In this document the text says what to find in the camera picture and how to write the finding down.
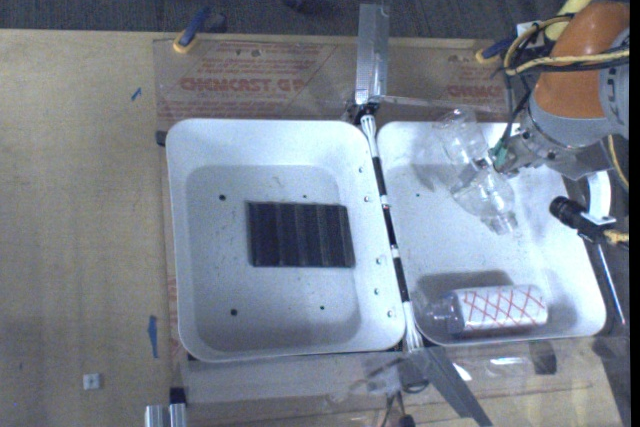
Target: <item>wooden surface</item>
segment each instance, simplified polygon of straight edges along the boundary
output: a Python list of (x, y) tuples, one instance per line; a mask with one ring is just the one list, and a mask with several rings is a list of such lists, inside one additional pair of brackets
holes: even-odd
[[(3, 425), (143, 425), (147, 404), (168, 402), (152, 59), (152, 41), (163, 36), (0, 32)], [(150, 316), (157, 318), (158, 358)], [(577, 373), (564, 368), (562, 387), (540, 379), (518, 397), (505, 399), (504, 388), (486, 392), (483, 405), (496, 425), (620, 425), (599, 360), (586, 350), (571, 361)], [(100, 390), (83, 390), (87, 373), (102, 374)], [(235, 421), (259, 407), (242, 405)], [(422, 411), (424, 423), (473, 424), (455, 420), (446, 404)], [(373, 418), (350, 413), (335, 422), (273, 425), (367, 425)]]

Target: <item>black grate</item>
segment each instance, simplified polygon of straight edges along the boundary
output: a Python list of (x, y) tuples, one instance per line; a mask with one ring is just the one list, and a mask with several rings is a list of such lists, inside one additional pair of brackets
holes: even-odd
[(353, 267), (349, 217), (341, 205), (248, 203), (256, 267)]

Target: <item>red crosshatch pattern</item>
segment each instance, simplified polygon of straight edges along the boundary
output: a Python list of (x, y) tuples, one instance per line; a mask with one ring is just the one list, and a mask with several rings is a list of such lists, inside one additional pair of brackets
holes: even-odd
[(538, 326), (546, 323), (547, 307), (533, 285), (464, 290), (465, 330)]

